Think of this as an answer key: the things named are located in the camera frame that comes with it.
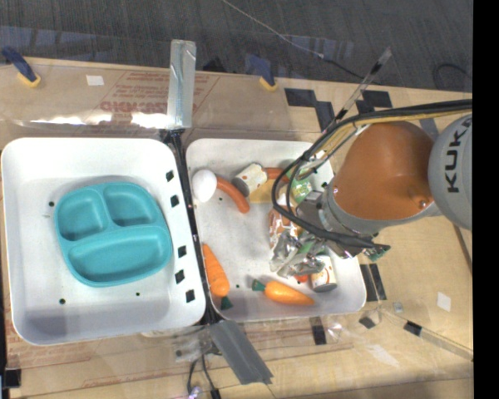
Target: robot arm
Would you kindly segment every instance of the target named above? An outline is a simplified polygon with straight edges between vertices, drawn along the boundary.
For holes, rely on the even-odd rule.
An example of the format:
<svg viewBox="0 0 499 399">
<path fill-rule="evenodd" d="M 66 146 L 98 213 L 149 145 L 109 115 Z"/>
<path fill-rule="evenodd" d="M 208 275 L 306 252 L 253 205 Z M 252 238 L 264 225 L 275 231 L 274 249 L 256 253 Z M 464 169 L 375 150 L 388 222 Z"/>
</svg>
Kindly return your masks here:
<svg viewBox="0 0 499 399">
<path fill-rule="evenodd" d="M 472 115 L 454 121 L 435 141 L 410 122 L 471 108 L 471 100 L 451 101 L 336 121 L 284 171 L 289 175 L 286 208 L 277 203 L 283 176 L 275 181 L 274 208 L 310 233 L 311 240 L 324 241 L 342 258 L 364 252 L 378 259 L 390 249 L 373 242 L 381 229 L 426 216 L 444 214 L 454 224 L 471 229 Z M 307 180 L 359 127 L 364 130 L 334 178 L 293 209 L 292 188 Z"/>
</svg>

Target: cardboard surface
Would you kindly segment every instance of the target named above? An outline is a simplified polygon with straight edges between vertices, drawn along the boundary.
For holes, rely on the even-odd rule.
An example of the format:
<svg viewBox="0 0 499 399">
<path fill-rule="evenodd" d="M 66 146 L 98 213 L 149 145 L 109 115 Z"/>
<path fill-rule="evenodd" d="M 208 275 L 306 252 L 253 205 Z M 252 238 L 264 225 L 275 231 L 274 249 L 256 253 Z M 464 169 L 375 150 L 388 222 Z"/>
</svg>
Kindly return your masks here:
<svg viewBox="0 0 499 399">
<path fill-rule="evenodd" d="M 160 90 L 158 86 L 164 84 L 162 69 L 86 62 L 35 62 L 51 74 L 59 73 L 57 82 L 46 85 L 43 82 L 40 89 L 28 90 L 11 78 L 11 67 L 0 66 L 0 149 L 20 135 L 32 135 L 34 131 L 29 122 L 38 117 L 95 114 L 107 93 L 112 94 L 109 101 L 128 99 L 120 95 L 127 94 L 129 89 L 123 86 L 130 85 L 127 83 L 137 72 L 140 73 L 137 78 L 141 78 L 139 83 L 145 86 L 148 81 L 154 81 Z M 70 71 L 69 77 L 62 76 L 65 71 Z M 88 83 L 87 76 L 95 77 L 94 85 Z M 104 85 L 97 86 L 100 76 Z M 184 134 L 185 145 L 201 137 L 312 142 L 319 137 L 314 109 L 289 107 L 284 88 L 312 90 L 319 101 L 331 102 L 335 111 L 356 88 L 353 84 L 295 79 L 279 79 L 278 83 L 277 92 L 263 93 L 251 76 L 198 73 L 195 126 Z M 373 89 L 387 91 L 394 107 L 470 97 L 462 93 L 395 87 Z M 136 94 L 129 99 L 135 103 L 143 99 L 139 97 L 142 96 L 140 90 L 136 89 Z M 150 102 L 161 101 L 159 90 L 150 96 Z M 17 123 L 18 120 L 28 121 L 28 128 Z M 136 135 L 137 131 L 129 127 L 129 117 L 115 116 L 113 121 L 117 123 L 114 131 L 96 134 Z M 441 130 L 451 121 L 451 117 L 437 120 L 435 126 Z M 81 129 L 72 134 L 70 130 L 54 129 L 46 134 L 54 135 L 56 131 L 57 135 L 88 134 Z M 344 147 L 332 159 L 335 169 L 340 166 L 346 150 Z M 0 220 L 3 223 L 1 205 Z M 7 365 L 22 369 L 22 385 L 11 391 L 12 397 L 153 397 L 159 392 L 164 392 L 164 397 L 185 395 L 190 364 L 188 360 L 179 359 L 175 351 L 185 334 L 195 335 L 191 331 L 163 332 L 160 337 L 137 334 L 49 347 L 25 343 L 11 323 L 5 241 L 3 229 L 0 231 Z M 471 233 L 464 232 L 463 238 L 463 243 L 471 247 Z M 226 394 L 241 398 L 252 397 L 252 392 L 267 397 L 266 391 L 273 392 L 274 397 L 315 393 L 333 397 L 334 392 L 347 392 L 348 397 L 355 398 L 361 397 L 355 396 L 356 392 L 370 392 L 378 397 L 388 392 L 379 386 L 402 384 L 390 390 L 399 396 L 407 391 L 409 383 L 419 383 L 426 399 L 429 392 L 444 392 L 447 397 L 472 397 L 469 387 L 473 379 L 470 358 L 472 271 L 456 230 L 443 217 L 422 219 L 385 229 L 378 242 L 392 245 L 391 251 L 376 263 L 385 292 L 383 298 L 379 296 L 367 302 L 358 313 L 321 318 L 328 343 L 322 346 L 315 345 L 314 330 L 306 318 L 290 323 L 245 324 L 250 341 L 274 374 L 274 385 L 240 387 L 225 360 L 212 357 L 210 375 L 217 386 L 224 388 Z M 367 267 L 373 264 L 367 259 L 360 263 Z M 367 328 L 361 320 L 371 321 L 373 326 Z M 409 327 L 419 327 L 420 335 L 404 329 L 409 323 L 412 323 Z M 462 382 L 449 386 L 451 379 Z M 195 380 L 201 386 L 207 384 L 201 371 L 195 374 Z"/>
</svg>

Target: white label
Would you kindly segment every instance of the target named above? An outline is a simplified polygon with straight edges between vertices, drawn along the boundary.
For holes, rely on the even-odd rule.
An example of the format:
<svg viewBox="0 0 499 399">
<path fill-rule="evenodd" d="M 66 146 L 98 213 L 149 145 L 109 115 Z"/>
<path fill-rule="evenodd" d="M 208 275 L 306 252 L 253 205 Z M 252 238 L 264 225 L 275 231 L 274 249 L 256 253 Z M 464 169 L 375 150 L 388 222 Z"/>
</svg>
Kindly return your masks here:
<svg viewBox="0 0 499 399">
<path fill-rule="evenodd" d="M 86 83 L 89 86 L 103 86 L 103 77 L 102 76 L 86 76 Z"/>
<path fill-rule="evenodd" d="M 451 312 L 451 298 L 443 293 L 438 293 L 437 305 L 443 310 Z"/>
</svg>

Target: cable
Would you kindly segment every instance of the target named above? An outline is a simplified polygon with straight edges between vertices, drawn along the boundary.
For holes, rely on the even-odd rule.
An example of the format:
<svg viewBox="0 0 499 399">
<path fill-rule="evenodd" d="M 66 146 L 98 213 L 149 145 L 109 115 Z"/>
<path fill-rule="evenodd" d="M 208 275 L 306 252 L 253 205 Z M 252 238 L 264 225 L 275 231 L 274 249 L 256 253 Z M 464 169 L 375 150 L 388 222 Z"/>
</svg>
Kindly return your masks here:
<svg viewBox="0 0 499 399">
<path fill-rule="evenodd" d="M 349 234 L 339 234 L 336 232 L 320 229 L 317 226 L 314 226 L 310 222 L 307 222 L 294 214 L 294 211 L 292 210 L 292 207 L 290 205 L 289 193 L 291 191 L 294 180 L 298 179 L 296 176 L 298 175 L 299 171 L 303 169 L 302 165 L 306 163 L 313 163 L 314 161 L 312 159 L 317 158 L 318 163 L 316 164 L 316 166 L 311 168 L 312 172 L 315 172 L 343 144 L 343 142 L 339 142 L 337 144 L 336 139 L 339 138 L 340 140 L 342 140 L 342 138 L 347 134 L 348 131 L 350 131 L 351 129 L 356 130 L 358 126 L 365 126 L 382 122 L 414 121 L 439 116 L 450 116 L 457 113 L 469 111 L 471 109 L 471 99 L 460 101 L 446 101 L 426 105 L 408 106 L 385 111 L 373 111 L 366 114 L 352 116 L 348 119 L 336 122 L 336 124 L 328 127 L 328 129 L 326 129 L 326 131 L 309 147 L 308 150 L 306 150 L 295 161 L 290 163 L 274 181 L 274 184 L 272 186 L 272 204 L 274 206 L 274 209 L 301 228 L 320 238 L 329 239 L 346 246 L 351 245 L 361 248 L 372 248 L 373 243 L 371 241 L 371 238 L 363 238 L 360 236 L 353 236 Z M 320 152 L 323 152 L 325 154 L 324 159 L 316 156 Z M 283 183 L 282 179 L 284 178 L 284 176 L 287 176 L 287 178 L 289 178 L 286 192 L 286 209 L 284 209 L 277 202 L 279 184 Z"/>
<path fill-rule="evenodd" d="M 215 384 L 213 383 L 213 381 L 210 379 L 209 372 L 207 371 L 207 366 L 205 365 L 205 354 L 201 355 L 201 365 L 203 366 L 203 372 L 205 373 L 205 376 L 207 377 L 207 381 L 209 382 L 210 395 L 213 397 L 213 399 L 220 399 L 220 392 L 215 387 Z"/>
<path fill-rule="evenodd" d="M 198 363 L 200 359 L 197 358 L 192 363 L 190 364 L 190 370 L 189 370 L 189 377 L 186 382 L 186 390 L 189 393 L 189 395 L 192 393 L 192 374 L 194 373 L 196 364 Z M 209 372 L 207 371 L 207 366 L 205 365 L 205 354 L 202 353 L 201 355 L 201 365 L 203 367 L 203 372 L 205 374 L 205 377 L 207 378 L 207 381 L 209 382 L 210 386 L 210 395 L 213 397 L 213 399 L 220 399 L 220 391 L 215 387 L 215 384 L 210 378 Z"/>
<path fill-rule="evenodd" d="M 194 372 L 194 368 L 196 367 L 196 363 L 198 363 L 199 359 L 196 359 L 192 361 L 190 364 L 190 370 L 189 370 L 189 377 L 187 378 L 186 381 L 186 390 L 189 393 L 189 395 L 192 393 L 192 373 Z"/>
<path fill-rule="evenodd" d="M 473 77 L 463 68 L 459 67 L 458 65 L 451 63 L 451 62 L 444 62 L 439 65 L 437 65 L 433 70 L 432 70 L 432 79 L 434 80 L 434 85 L 438 90 L 443 90 L 444 87 L 440 84 L 441 81 L 441 76 L 440 76 L 440 70 L 442 68 L 452 68 L 455 69 L 461 74 L 463 74 L 465 77 L 467 77 L 469 80 L 473 81 Z"/>
<path fill-rule="evenodd" d="M 320 59 L 321 61 L 323 62 L 327 62 L 327 63 L 330 63 L 332 65 L 335 65 L 336 67 L 340 68 L 341 70 L 347 72 L 348 74 L 352 75 L 352 76 L 356 76 L 357 78 L 360 78 L 362 79 L 363 77 L 360 76 L 359 74 L 357 74 L 356 72 L 353 72 L 353 71 L 350 71 L 348 68 L 346 68 L 345 66 L 342 66 L 340 65 L 338 62 L 334 61 L 333 59 L 328 59 L 327 57 L 325 57 L 325 55 L 323 53 L 320 53 L 320 52 L 316 52 L 312 49 L 309 49 L 307 47 L 304 47 L 304 46 L 300 46 L 298 43 L 296 42 L 293 42 L 292 40 L 289 40 L 284 34 L 282 34 L 281 32 L 273 29 L 270 25 L 260 21 L 259 19 L 257 19 L 256 17 L 252 17 L 251 15 L 249 15 L 247 12 L 244 12 L 242 9 L 240 9 L 239 7 L 236 7 L 233 3 L 227 1 L 227 0 L 220 0 L 222 3 L 226 4 L 227 6 L 231 7 L 233 10 L 235 10 L 236 12 L 244 15 L 245 17 L 247 17 L 248 19 L 250 19 L 251 21 L 259 24 L 261 27 L 267 29 L 268 31 L 272 32 L 275 36 L 277 36 L 278 38 L 280 38 L 281 40 L 287 42 L 290 46 L 293 46 L 293 47 L 297 47 L 298 49 L 304 51 L 304 52 L 308 52 L 308 53 L 311 53 L 313 55 L 315 55 L 318 59 Z"/>
</svg>

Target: vegetable toy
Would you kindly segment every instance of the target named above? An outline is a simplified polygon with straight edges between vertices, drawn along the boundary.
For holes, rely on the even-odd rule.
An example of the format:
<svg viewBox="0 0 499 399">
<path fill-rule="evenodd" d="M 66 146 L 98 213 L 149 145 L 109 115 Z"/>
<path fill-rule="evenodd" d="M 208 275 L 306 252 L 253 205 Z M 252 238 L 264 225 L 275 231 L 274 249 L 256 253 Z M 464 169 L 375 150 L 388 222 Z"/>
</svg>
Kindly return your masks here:
<svg viewBox="0 0 499 399">
<path fill-rule="evenodd" d="M 264 285 L 257 279 L 254 279 L 251 284 L 251 289 L 254 291 L 264 291 L 264 295 L 267 298 L 278 303 L 298 304 L 301 306 L 310 306 L 314 304 L 314 300 L 308 295 L 279 281 L 270 281 Z"/>
<path fill-rule="evenodd" d="M 216 181 L 216 188 L 224 191 L 231 197 L 240 213 L 247 213 L 250 211 L 250 204 L 248 204 L 248 201 L 246 201 L 246 198 L 242 195 L 242 192 L 236 189 L 235 185 L 219 176 L 216 176 Z"/>
<path fill-rule="evenodd" d="M 230 282 L 225 275 L 224 268 L 216 258 L 209 245 L 203 244 L 203 255 L 205 260 L 205 273 L 209 281 L 209 290 L 216 297 L 222 298 L 221 309 L 226 310 L 233 307 L 231 301 L 227 298 L 230 291 Z"/>
</svg>

